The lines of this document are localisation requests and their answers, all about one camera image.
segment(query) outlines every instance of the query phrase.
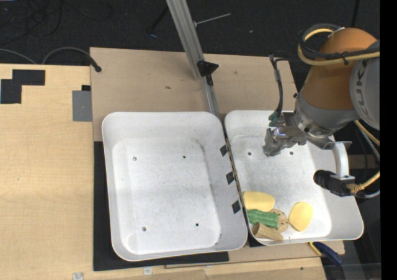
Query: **black floor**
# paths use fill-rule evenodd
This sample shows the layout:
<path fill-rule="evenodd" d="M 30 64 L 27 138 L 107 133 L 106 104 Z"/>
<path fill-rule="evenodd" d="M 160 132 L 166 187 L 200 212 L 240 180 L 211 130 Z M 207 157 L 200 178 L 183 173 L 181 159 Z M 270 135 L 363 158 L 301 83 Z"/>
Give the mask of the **black floor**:
<path fill-rule="evenodd" d="M 298 34 L 317 23 L 355 26 L 380 38 L 380 0 L 187 0 L 204 53 L 268 56 L 296 54 Z M 0 1 L 0 48 L 19 52 L 37 63 L 58 47 L 133 48 L 182 52 L 169 12 L 158 22 L 165 0 L 18 0 Z M 27 63 L 0 52 L 1 63 Z M 58 52 L 46 63 L 80 65 L 78 52 Z M 292 63 L 298 90 L 309 67 Z M 336 134 L 351 140 L 350 154 L 371 153 L 361 145 L 353 124 Z M 354 243 L 362 263 L 380 263 L 380 197 L 358 201 L 367 222 Z"/>

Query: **wooden board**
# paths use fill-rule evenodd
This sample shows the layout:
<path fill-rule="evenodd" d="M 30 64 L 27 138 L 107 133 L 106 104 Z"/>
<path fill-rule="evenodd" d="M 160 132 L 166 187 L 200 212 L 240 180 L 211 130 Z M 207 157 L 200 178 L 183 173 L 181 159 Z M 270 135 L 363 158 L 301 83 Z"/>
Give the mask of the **wooden board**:
<path fill-rule="evenodd" d="M 328 247 L 343 255 L 345 252 L 344 244 L 340 241 L 324 242 Z M 246 245 L 239 250 L 229 251 L 229 262 L 214 264 L 233 264 L 253 261 L 270 261 L 299 259 L 302 257 L 316 257 L 316 254 L 306 243 L 293 243 L 282 246 L 258 246 L 249 247 Z M 199 266 L 199 264 L 169 264 L 167 268 L 181 268 L 187 266 Z"/>
<path fill-rule="evenodd" d="M 207 111 L 202 82 L 194 80 L 186 54 L 151 50 L 91 48 L 94 140 L 102 141 L 104 117 L 115 111 Z M 206 54 L 217 63 L 214 90 L 221 118 L 232 110 L 274 110 L 279 89 L 266 57 Z M 284 109 L 293 109 L 297 91 L 287 62 L 279 62 Z"/>
<path fill-rule="evenodd" d="M 294 249 L 302 258 L 290 260 L 283 259 L 291 255 L 286 245 L 285 256 L 270 252 L 265 256 L 275 261 L 236 261 L 212 268 L 157 266 L 152 268 L 153 276 L 144 276 L 143 268 L 94 272 L 92 123 L 73 122 L 71 105 L 72 91 L 91 83 L 90 69 L 6 64 L 0 65 L 0 78 L 11 78 L 12 69 L 46 70 L 46 80 L 44 86 L 23 86 L 21 104 L 0 104 L 2 278 L 70 280 L 73 273 L 82 272 L 84 279 L 98 280 L 216 280 L 226 279 L 225 273 L 228 279 L 241 279 L 242 274 L 248 279 L 267 275 L 290 279 L 291 273 L 304 267 L 307 273 L 296 273 L 295 279 L 312 279 L 308 274 L 326 279 L 321 260 L 302 251 L 306 244 Z"/>

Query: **aluminum rail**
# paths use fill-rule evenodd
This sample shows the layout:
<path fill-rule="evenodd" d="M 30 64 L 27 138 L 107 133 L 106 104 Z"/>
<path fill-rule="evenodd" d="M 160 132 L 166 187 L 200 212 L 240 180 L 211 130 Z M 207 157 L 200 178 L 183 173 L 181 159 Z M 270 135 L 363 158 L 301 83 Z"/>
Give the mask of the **aluminum rail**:
<path fill-rule="evenodd" d="M 174 19 L 179 38 L 186 52 L 187 59 L 192 68 L 193 76 L 195 79 L 202 79 L 208 110 L 219 117 L 218 103 L 216 102 L 213 85 L 208 83 L 206 76 L 201 76 L 197 67 L 197 63 L 199 61 L 205 61 L 205 59 L 186 0 L 166 1 L 172 18 Z"/>

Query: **black tape marking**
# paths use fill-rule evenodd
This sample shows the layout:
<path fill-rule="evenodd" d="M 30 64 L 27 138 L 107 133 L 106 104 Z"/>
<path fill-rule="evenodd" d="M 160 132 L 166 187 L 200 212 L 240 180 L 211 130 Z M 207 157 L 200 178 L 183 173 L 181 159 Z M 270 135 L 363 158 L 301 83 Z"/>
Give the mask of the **black tape marking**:
<path fill-rule="evenodd" d="M 226 153 L 228 152 L 228 148 L 226 147 L 226 144 L 220 148 L 220 151 L 222 153 L 222 156 L 226 155 Z"/>
<path fill-rule="evenodd" d="M 231 184 L 231 182 L 233 182 L 233 181 L 234 181 L 234 175 L 233 175 L 233 172 L 230 172 L 230 173 L 226 174 L 226 179 L 228 180 L 228 184 L 230 185 L 230 184 Z"/>
<path fill-rule="evenodd" d="M 45 70 L 12 70 L 12 80 L 15 83 L 28 86 L 44 86 Z"/>
<path fill-rule="evenodd" d="M 0 104 L 22 103 L 22 86 L 44 86 L 45 70 L 12 70 L 12 79 L 2 79 Z"/>
<path fill-rule="evenodd" d="M 12 79 L 1 80 L 1 104 L 20 104 L 22 101 L 22 86 Z"/>
<path fill-rule="evenodd" d="M 240 207 L 240 203 L 238 201 L 235 201 L 232 205 L 231 208 L 233 208 L 233 213 L 237 213 L 241 207 Z"/>

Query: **yellow cable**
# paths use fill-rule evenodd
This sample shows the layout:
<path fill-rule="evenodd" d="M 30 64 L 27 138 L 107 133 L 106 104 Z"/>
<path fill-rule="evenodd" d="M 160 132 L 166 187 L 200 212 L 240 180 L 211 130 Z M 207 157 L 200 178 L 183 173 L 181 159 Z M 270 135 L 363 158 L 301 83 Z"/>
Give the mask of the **yellow cable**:
<path fill-rule="evenodd" d="M 309 242 L 308 244 L 309 244 L 309 247 L 310 247 L 311 249 L 313 249 L 313 251 L 314 251 L 317 255 L 319 255 L 319 256 L 322 256 L 322 255 L 323 255 L 323 254 L 313 245 L 313 242 Z"/>
<path fill-rule="evenodd" d="M 324 32 L 334 32 L 332 29 L 316 29 L 312 32 L 310 32 L 306 37 L 305 41 L 308 40 L 310 37 L 313 35 L 316 35 L 318 33 L 324 33 Z M 306 64 L 312 65 L 312 66 L 327 66 L 327 65 L 332 65 L 332 64 L 338 64 L 338 63 L 344 63 L 345 60 L 361 60 L 361 59 L 366 59 L 366 58 L 376 58 L 380 57 L 380 52 L 375 52 L 375 53 L 369 53 L 369 54 L 361 54 L 361 55 L 355 55 L 355 56 L 346 56 L 344 58 L 336 58 L 332 60 L 310 60 L 306 56 L 304 56 L 300 44 L 298 45 L 298 56 L 301 59 L 301 61 L 305 62 Z"/>
<path fill-rule="evenodd" d="M 378 178 L 380 178 L 380 170 L 378 171 L 377 174 L 372 176 L 367 182 L 362 183 L 362 184 L 348 184 L 346 187 L 350 189 L 353 193 L 362 191 L 365 189 L 367 186 L 371 185 L 373 182 L 375 182 Z"/>
<path fill-rule="evenodd" d="M 356 124 L 356 126 L 359 127 L 360 130 L 362 130 L 362 131 L 366 134 L 366 136 L 367 136 L 368 138 L 371 139 L 371 141 L 372 141 L 374 144 L 376 144 L 378 147 L 380 147 L 380 141 L 379 141 L 377 138 L 375 138 L 375 137 L 372 135 L 372 133 L 369 132 L 369 131 L 360 123 L 360 121 L 354 120 L 354 123 Z"/>

